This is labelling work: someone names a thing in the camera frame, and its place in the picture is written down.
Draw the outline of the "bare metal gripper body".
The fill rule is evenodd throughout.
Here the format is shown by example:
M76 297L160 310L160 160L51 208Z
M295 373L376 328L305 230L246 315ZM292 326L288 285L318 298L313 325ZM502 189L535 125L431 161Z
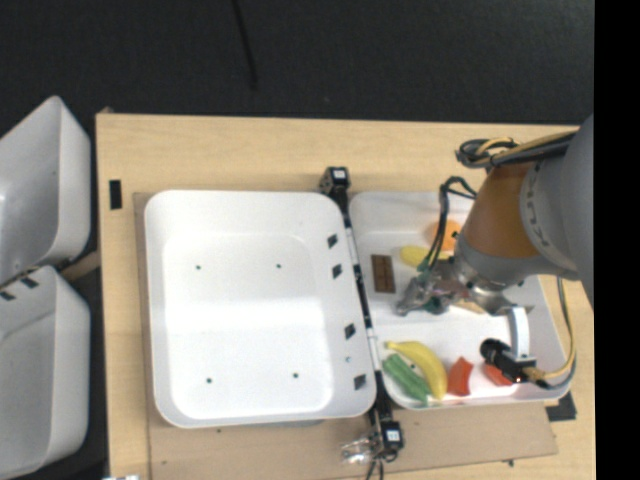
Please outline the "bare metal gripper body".
M495 316L520 307L506 297L506 285L488 280L461 262L439 262L428 279L432 282L431 297L442 308L454 305Z

